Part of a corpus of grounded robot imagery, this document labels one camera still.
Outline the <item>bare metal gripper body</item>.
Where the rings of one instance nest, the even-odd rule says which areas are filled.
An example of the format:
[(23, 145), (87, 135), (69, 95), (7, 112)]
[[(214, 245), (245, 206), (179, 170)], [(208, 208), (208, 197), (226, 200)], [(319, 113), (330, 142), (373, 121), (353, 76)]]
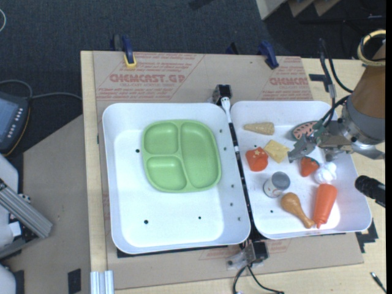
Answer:
[(376, 148), (383, 140), (369, 135), (350, 119), (331, 121), (317, 140), (325, 151), (358, 153), (373, 160), (385, 160), (385, 153)]

